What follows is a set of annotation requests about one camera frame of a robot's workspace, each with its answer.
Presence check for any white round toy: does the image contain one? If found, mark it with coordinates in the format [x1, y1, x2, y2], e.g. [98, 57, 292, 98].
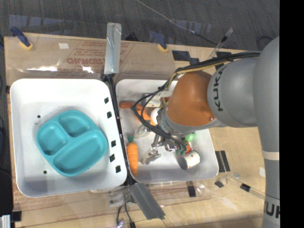
[150, 107, 162, 123]

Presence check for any brown cardboard board red print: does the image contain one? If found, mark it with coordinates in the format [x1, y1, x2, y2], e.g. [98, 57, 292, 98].
[3, 32, 212, 223]

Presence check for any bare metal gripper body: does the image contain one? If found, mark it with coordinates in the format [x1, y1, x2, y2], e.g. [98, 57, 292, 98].
[152, 131, 188, 152]

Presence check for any orange toy food piece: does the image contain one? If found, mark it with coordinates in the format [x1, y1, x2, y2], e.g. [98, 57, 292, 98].
[135, 104, 155, 126]

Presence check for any clear plastic bottle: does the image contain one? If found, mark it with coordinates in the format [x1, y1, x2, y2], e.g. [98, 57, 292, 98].
[134, 124, 153, 139]
[141, 149, 162, 165]

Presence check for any orange carrot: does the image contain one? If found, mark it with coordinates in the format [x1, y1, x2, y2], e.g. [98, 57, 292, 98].
[126, 135, 139, 176]

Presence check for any blue divided plate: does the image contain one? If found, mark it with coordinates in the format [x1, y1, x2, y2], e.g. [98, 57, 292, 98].
[35, 110, 109, 177]

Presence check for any green round toy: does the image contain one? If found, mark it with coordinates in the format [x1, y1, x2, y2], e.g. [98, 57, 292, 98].
[184, 132, 197, 143]

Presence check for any white plastic tray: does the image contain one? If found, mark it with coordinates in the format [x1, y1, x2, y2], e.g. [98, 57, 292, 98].
[115, 79, 219, 184]
[9, 78, 128, 198]

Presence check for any red sausage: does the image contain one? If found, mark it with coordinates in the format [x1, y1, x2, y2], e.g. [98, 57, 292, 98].
[118, 100, 138, 110]

